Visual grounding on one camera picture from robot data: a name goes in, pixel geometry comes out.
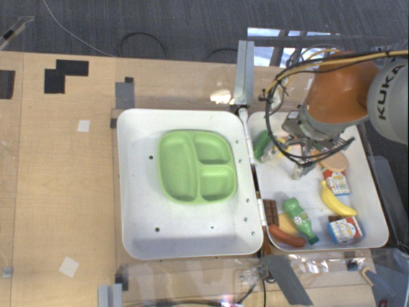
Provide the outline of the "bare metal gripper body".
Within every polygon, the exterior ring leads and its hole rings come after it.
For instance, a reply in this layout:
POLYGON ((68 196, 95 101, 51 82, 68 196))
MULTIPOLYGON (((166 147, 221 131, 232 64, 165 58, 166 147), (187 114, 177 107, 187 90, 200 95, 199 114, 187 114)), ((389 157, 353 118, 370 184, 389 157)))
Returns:
POLYGON ((314 130, 299 110, 287 114, 282 129, 287 133, 284 150, 301 165, 326 158, 339 145, 339 134, 324 134, 314 130))

